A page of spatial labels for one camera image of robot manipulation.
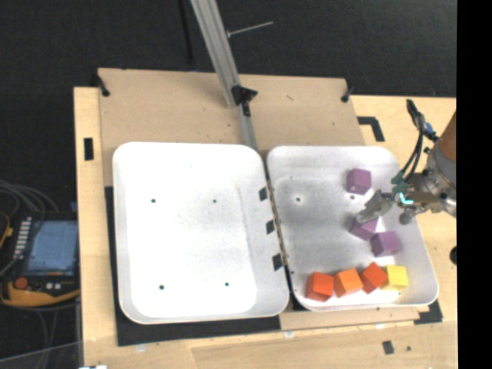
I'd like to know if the orange cube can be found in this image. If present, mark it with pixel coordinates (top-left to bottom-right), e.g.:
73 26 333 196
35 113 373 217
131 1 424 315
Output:
333 268 364 298

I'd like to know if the white plastic tray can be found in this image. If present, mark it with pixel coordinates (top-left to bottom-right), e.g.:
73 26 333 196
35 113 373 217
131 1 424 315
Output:
111 141 291 325
265 145 440 313

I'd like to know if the yellow cube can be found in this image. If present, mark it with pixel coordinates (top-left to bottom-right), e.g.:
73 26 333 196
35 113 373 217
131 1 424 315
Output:
381 264 410 292

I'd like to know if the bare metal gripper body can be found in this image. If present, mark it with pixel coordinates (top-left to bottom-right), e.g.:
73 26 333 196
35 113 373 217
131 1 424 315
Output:
391 170 457 224

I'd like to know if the red cube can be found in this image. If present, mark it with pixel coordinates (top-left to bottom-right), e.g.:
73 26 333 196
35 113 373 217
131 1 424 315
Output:
304 271 335 303
359 261 389 294

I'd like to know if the thin black and white rod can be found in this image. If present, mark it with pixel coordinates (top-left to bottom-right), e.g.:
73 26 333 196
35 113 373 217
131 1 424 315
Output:
264 163 291 274

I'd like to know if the brown cardboard board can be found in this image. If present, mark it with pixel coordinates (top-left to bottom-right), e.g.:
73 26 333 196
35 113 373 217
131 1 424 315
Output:
97 67 421 331

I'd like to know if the purple cube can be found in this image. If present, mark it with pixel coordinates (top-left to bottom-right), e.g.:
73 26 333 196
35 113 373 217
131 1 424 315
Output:
348 216 380 241
369 230 402 258
345 168 373 195

